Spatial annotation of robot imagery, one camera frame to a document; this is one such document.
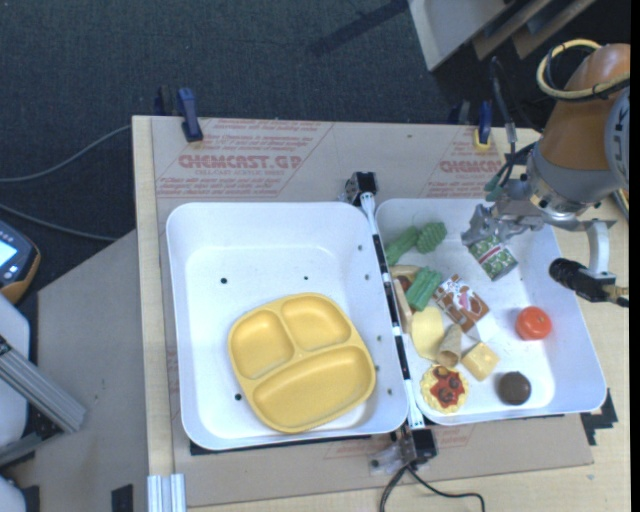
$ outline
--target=yellow plate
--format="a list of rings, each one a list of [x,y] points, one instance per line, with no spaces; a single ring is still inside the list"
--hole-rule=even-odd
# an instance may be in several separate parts
[[[375,386],[369,351],[331,299],[303,293],[240,317],[228,338],[233,371],[267,425],[297,433],[364,402]]]

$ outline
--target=blue clip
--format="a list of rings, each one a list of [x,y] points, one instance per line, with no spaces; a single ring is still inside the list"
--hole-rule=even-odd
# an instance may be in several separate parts
[[[180,115],[185,119],[184,123],[182,123],[182,131],[184,132],[187,142],[202,140],[202,130],[200,129],[198,115],[196,114],[196,97],[193,92],[188,87],[183,87],[178,90],[176,100],[178,112],[180,112]]]
[[[491,135],[491,102],[483,101],[480,107],[480,119],[478,127],[474,133],[474,143],[478,149],[488,149],[491,145],[489,135]]]

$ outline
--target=tomato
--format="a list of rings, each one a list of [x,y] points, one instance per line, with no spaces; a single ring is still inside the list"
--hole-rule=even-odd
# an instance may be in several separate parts
[[[551,332],[549,315],[536,306],[527,306],[518,314],[516,331],[523,340],[540,340]]]

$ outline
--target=black and blue device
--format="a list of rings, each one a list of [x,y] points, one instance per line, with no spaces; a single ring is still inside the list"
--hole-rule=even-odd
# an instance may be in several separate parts
[[[0,293],[16,303],[33,280],[40,251],[17,229],[0,221]]]

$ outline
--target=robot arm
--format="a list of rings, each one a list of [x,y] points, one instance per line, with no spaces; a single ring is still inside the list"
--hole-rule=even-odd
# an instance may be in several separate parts
[[[589,55],[563,90],[555,88],[551,61],[569,49]],[[551,265],[551,276],[591,302],[621,298],[627,289],[615,286],[607,270],[608,235],[613,222],[580,221],[579,216],[605,197],[629,189],[631,49],[627,44],[600,46],[578,39],[553,48],[537,71],[540,89],[557,100],[537,143],[526,151],[526,172],[496,186],[478,205],[462,243],[471,248],[490,236],[505,244],[509,238],[550,224],[589,236],[589,267],[568,260]]]

